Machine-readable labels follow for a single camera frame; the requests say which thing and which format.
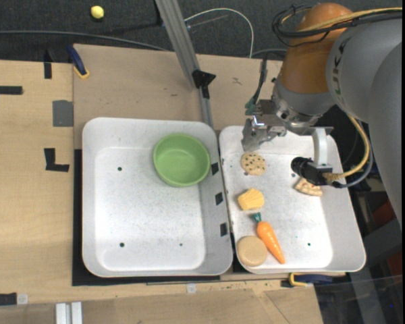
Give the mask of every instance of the green bowl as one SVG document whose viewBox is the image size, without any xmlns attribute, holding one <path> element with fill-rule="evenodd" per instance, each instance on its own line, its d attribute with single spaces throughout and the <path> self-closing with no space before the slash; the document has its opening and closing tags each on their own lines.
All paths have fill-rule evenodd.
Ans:
<svg viewBox="0 0 405 324">
<path fill-rule="evenodd" d="M 175 187 L 199 183 L 210 169 L 210 155 L 205 145 L 182 133 L 160 139 L 153 151 L 153 161 L 159 177 Z"/>
</svg>

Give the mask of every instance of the tennis ball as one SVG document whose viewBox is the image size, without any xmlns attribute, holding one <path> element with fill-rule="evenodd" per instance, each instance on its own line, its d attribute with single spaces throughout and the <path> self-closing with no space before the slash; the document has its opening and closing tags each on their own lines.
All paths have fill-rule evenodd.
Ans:
<svg viewBox="0 0 405 324">
<path fill-rule="evenodd" d="M 90 12 L 92 14 L 92 17 L 96 19 L 101 19 L 105 15 L 105 12 L 103 11 L 103 8 L 101 6 L 93 6 L 90 9 Z"/>
</svg>

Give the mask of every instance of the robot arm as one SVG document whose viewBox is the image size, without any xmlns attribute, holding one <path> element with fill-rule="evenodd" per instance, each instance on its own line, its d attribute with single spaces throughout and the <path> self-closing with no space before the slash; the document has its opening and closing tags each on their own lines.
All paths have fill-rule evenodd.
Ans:
<svg viewBox="0 0 405 324">
<path fill-rule="evenodd" d="M 307 11 L 298 31 L 282 30 L 297 11 Z M 368 123 L 375 161 L 402 227 L 402 9 L 352 13 L 333 3 L 304 6 L 280 13 L 273 29 L 279 39 L 293 39 L 271 99 L 248 106 L 244 150 L 287 131 L 315 136 L 313 125 L 337 105 L 353 122 Z M 298 157 L 292 169 L 314 184 L 333 185 L 330 167 L 317 161 L 321 139 L 314 138 L 316 159 Z"/>
</svg>

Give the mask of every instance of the toy carrot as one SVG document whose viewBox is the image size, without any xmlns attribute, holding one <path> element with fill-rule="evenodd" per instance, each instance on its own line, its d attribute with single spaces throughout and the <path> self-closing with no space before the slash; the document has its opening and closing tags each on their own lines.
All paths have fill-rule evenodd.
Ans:
<svg viewBox="0 0 405 324">
<path fill-rule="evenodd" d="M 281 264 L 285 264 L 284 254 L 282 253 L 281 246 L 279 245 L 279 241 L 277 241 L 275 232 L 270 223 L 263 221 L 260 213 L 255 213 L 253 218 L 258 223 L 256 226 L 256 234 L 264 242 L 271 254 L 275 256 Z"/>
</svg>

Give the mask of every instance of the round bread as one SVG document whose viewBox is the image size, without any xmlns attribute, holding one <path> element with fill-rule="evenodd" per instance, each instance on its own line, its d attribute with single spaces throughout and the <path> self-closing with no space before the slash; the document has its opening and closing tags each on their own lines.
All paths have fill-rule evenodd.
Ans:
<svg viewBox="0 0 405 324">
<path fill-rule="evenodd" d="M 257 267 L 264 263 L 267 258 L 267 247 L 256 236 L 244 236 L 236 246 L 240 262 L 247 267 Z"/>
<path fill-rule="evenodd" d="M 240 164 L 250 176 L 261 176 L 267 168 L 264 158 L 258 153 L 244 153 Z"/>
</svg>

